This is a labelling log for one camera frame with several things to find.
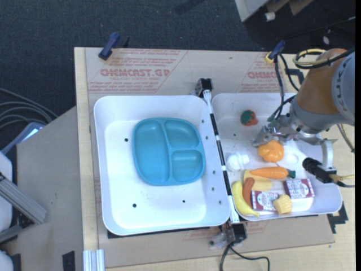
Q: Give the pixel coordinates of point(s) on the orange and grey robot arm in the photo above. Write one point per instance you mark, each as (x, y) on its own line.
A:
(318, 95)

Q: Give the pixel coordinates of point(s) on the black cylinder on white bracket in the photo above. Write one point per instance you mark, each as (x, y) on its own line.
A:
(317, 168)

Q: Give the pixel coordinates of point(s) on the yellow banana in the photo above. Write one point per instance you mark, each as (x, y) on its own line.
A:
(239, 199)

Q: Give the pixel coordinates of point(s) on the red and green strawberry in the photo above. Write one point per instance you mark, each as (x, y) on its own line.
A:
(248, 118)

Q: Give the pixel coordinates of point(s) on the red and white carton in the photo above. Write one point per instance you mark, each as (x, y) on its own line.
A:
(299, 188)
(263, 200)

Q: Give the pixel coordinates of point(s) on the white plastic tray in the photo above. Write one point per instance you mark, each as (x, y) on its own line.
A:
(318, 202)
(118, 179)

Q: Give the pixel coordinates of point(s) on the orange carrot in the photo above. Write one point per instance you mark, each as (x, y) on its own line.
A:
(270, 173)

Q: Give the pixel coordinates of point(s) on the white toy bottle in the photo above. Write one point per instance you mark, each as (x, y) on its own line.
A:
(236, 161)

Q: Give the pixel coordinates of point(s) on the brown cardboard board red print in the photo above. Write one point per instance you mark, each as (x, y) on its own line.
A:
(180, 66)

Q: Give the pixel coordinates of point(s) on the thin black and white rod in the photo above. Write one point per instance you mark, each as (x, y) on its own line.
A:
(217, 140)

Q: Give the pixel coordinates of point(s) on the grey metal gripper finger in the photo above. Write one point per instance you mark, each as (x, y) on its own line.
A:
(268, 129)
(260, 140)

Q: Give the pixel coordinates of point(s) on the orange pumpkin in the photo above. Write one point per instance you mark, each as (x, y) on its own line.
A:
(271, 151)

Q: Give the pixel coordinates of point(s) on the orange sausage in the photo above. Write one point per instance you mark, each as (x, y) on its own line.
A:
(248, 189)

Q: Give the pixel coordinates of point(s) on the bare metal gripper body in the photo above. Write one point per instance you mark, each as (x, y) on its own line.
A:
(306, 133)

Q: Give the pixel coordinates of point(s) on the blue divided plate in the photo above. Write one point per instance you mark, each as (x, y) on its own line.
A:
(152, 151)

